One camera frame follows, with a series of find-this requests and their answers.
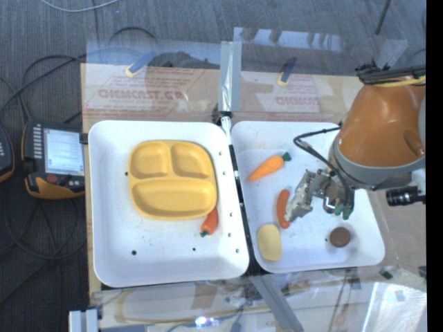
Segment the yellow bowl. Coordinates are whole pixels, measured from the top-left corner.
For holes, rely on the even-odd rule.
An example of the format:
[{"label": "yellow bowl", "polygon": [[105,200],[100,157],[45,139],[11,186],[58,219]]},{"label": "yellow bowl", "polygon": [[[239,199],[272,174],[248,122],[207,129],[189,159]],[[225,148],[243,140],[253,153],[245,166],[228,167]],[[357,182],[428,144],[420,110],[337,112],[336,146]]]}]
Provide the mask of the yellow bowl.
[{"label": "yellow bowl", "polygon": [[149,218],[199,218],[217,203],[213,162],[193,142],[142,142],[129,155],[127,175],[132,204]]}]

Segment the orange button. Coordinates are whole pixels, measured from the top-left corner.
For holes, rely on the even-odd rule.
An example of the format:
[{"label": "orange button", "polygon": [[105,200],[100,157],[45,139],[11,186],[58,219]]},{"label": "orange button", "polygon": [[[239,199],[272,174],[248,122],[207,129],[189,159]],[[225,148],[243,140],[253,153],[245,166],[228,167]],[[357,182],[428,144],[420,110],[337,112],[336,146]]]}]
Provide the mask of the orange button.
[{"label": "orange button", "polygon": [[58,181],[58,178],[57,178],[57,176],[54,175],[54,174],[49,174],[49,175],[46,177],[46,182],[47,182],[47,183],[50,183],[51,185],[56,184],[57,181]]}]

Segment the carrot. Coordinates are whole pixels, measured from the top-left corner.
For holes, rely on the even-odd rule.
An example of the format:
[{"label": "carrot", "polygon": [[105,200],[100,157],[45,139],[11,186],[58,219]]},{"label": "carrot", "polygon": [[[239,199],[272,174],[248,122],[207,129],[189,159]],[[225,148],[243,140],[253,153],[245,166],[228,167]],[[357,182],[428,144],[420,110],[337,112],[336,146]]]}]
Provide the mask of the carrot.
[{"label": "carrot", "polygon": [[264,161],[255,171],[248,177],[248,181],[254,181],[262,178],[273,172],[281,169],[285,161],[290,161],[291,156],[289,153],[284,153],[283,156],[274,155]]},{"label": "carrot", "polygon": [[289,190],[282,190],[277,198],[277,219],[282,229],[287,229],[290,222],[284,218],[286,214],[286,204],[289,199]]},{"label": "carrot", "polygon": [[218,223],[219,213],[217,211],[217,207],[214,207],[214,209],[209,212],[206,220],[201,224],[200,236],[205,237],[206,235],[212,235]]}]

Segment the yellow plate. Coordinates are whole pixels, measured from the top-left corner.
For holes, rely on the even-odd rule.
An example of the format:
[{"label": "yellow plate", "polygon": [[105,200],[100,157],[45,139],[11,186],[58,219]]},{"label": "yellow plate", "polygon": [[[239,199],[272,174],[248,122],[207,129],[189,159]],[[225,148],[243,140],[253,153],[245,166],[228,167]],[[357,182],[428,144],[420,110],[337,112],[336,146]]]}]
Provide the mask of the yellow plate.
[{"label": "yellow plate", "polygon": [[217,203],[213,162],[193,142],[142,142],[129,155],[127,175],[134,207],[149,218],[199,218]]}]

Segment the tray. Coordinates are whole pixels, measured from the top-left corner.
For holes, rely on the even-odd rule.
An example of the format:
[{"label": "tray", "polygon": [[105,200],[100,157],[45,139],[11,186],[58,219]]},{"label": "tray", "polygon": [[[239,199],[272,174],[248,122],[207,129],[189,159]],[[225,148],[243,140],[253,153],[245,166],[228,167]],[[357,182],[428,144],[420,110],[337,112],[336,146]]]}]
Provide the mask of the tray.
[{"label": "tray", "polygon": [[[180,140],[202,146],[217,181],[219,223],[201,237],[205,216],[164,221],[140,215],[132,205],[125,172],[138,144]],[[233,165],[225,133],[202,122],[105,120],[89,132],[93,266],[114,288],[231,279],[249,263]]]},{"label": "tray", "polygon": [[132,204],[148,218],[200,218],[217,203],[213,163],[208,152],[193,142],[138,144],[129,155],[128,180]]},{"label": "tray", "polygon": [[[319,122],[239,122],[232,130],[232,139],[239,168],[240,183],[253,250],[257,262],[270,273],[376,265],[384,258],[385,246],[374,217],[368,194],[355,193],[355,209],[347,221],[323,210],[323,200],[314,197],[313,211],[297,218],[289,228],[280,229],[282,254],[278,261],[263,259],[257,245],[257,232],[263,225],[278,226],[275,204],[278,194],[287,188],[293,196],[305,170],[316,171],[324,164],[299,149],[293,138],[309,131],[336,127]],[[327,158],[336,132],[306,138],[316,151]],[[267,177],[248,182],[248,175],[266,158],[288,151],[292,160]],[[330,232],[343,226],[352,235],[345,247],[334,247]]]}]

